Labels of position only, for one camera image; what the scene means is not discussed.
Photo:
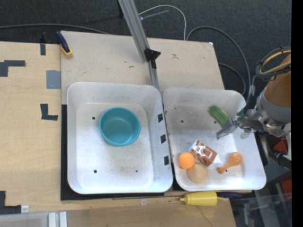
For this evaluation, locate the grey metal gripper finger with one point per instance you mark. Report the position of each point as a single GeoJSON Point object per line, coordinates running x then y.
{"type": "Point", "coordinates": [226, 128]}

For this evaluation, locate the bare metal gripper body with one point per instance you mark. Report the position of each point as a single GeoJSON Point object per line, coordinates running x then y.
{"type": "Point", "coordinates": [252, 120]}

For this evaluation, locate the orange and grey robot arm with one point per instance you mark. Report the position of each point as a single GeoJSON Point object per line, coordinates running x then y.
{"type": "Point", "coordinates": [278, 93]}

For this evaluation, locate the green toy vegetable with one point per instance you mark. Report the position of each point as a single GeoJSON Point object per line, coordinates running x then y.
{"type": "Point", "coordinates": [217, 114]}

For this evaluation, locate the orange toy chicken drumstick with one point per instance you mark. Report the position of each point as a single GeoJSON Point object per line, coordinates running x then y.
{"type": "Point", "coordinates": [233, 160]}

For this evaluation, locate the white plastic tray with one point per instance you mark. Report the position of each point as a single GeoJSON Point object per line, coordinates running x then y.
{"type": "Point", "coordinates": [194, 131]}
{"type": "Point", "coordinates": [118, 164]}

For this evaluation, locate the brown and white carton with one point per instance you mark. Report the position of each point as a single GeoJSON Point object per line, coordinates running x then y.
{"type": "Point", "coordinates": [204, 153]}

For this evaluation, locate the orange ball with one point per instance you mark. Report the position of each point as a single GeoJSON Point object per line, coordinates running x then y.
{"type": "Point", "coordinates": [186, 160]}

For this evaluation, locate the tan round bread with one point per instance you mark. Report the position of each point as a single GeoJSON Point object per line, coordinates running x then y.
{"type": "Point", "coordinates": [197, 173]}

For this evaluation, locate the yellow squeeze bottle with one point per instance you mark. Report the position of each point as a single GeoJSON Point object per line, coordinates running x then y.
{"type": "Point", "coordinates": [201, 198]}

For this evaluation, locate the blue bowl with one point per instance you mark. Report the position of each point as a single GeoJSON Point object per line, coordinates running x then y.
{"type": "Point", "coordinates": [119, 126]}

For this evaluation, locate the pale wood board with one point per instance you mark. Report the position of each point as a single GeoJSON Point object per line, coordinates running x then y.
{"type": "Point", "coordinates": [106, 60]}

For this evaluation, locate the black cylinder on white bracket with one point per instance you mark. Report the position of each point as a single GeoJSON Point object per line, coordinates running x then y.
{"type": "Point", "coordinates": [279, 158]}

